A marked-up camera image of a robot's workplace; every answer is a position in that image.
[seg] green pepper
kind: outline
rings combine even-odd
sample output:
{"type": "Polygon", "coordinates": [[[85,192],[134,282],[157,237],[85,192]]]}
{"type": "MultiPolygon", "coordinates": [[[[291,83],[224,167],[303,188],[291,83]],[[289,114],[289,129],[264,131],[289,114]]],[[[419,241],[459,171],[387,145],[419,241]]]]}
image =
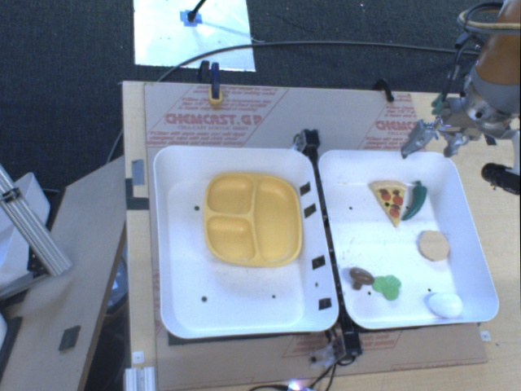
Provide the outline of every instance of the green pepper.
{"type": "Polygon", "coordinates": [[[416,185],[413,188],[413,203],[410,205],[407,212],[405,212],[401,220],[409,220],[412,218],[412,216],[420,211],[423,203],[425,203],[425,199],[427,198],[427,187],[423,186],[420,181],[417,181],[415,184],[416,185]]]}

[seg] toy mushroom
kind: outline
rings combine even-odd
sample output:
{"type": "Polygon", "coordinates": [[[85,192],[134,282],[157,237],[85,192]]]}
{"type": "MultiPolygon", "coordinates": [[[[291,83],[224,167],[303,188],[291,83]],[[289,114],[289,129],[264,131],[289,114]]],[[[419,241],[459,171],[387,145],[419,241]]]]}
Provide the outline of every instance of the toy mushroom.
{"type": "Polygon", "coordinates": [[[352,280],[354,281],[352,287],[355,290],[361,289],[362,285],[372,285],[374,282],[374,276],[362,268],[354,267],[349,271],[352,280]]]}

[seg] white tray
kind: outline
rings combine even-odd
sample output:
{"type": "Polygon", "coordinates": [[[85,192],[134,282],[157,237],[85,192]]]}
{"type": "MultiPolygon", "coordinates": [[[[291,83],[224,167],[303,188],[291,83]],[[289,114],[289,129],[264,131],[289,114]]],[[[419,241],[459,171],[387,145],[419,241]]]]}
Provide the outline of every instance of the white tray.
{"type": "Polygon", "coordinates": [[[320,204],[308,158],[287,149],[166,147],[154,160],[161,317],[175,336],[320,332],[339,313],[320,204]],[[204,240],[204,193],[218,174],[255,172],[288,181],[299,193],[303,248],[290,264],[234,266],[204,240]],[[300,195],[309,183],[311,191],[300,195]],[[313,259],[323,265],[313,269],[313,259]]]}
{"type": "Polygon", "coordinates": [[[344,301],[353,321],[369,329],[484,322],[498,310],[498,300],[456,167],[433,152],[401,158],[399,152],[328,151],[320,173],[339,265],[344,301]],[[409,189],[421,180],[427,201],[420,212],[395,228],[376,202],[368,184],[399,180],[409,189]],[[422,231],[443,233],[450,254],[428,261],[418,251],[422,231]],[[358,266],[373,276],[395,275],[401,281],[395,301],[364,286],[352,288],[349,269],[358,266]],[[463,302],[462,314],[443,319],[426,300],[452,292],[463,302]]]}

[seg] blue tape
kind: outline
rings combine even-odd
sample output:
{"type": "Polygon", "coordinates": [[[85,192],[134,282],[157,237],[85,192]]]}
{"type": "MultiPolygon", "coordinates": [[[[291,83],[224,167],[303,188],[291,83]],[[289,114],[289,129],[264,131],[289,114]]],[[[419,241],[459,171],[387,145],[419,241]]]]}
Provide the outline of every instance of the blue tape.
{"type": "Polygon", "coordinates": [[[195,15],[195,19],[194,19],[193,22],[190,22],[188,20],[188,13],[190,13],[190,12],[191,12],[190,10],[185,10],[185,11],[181,11],[179,13],[179,17],[181,18],[181,22],[185,26],[189,26],[189,27],[195,28],[195,27],[197,27],[198,24],[202,24],[203,23],[203,18],[201,17],[200,13],[197,13],[195,15]]]}

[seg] toy pizza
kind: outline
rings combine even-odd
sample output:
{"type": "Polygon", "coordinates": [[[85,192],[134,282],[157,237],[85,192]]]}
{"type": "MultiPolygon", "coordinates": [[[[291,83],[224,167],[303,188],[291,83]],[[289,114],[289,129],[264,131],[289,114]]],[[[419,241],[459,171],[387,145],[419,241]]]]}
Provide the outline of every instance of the toy pizza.
{"type": "Polygon", "coordinates": [[[399,181],[376,181],[369,187],[394,227],[397,227],[404,204],[405,184],[399,181]]]}

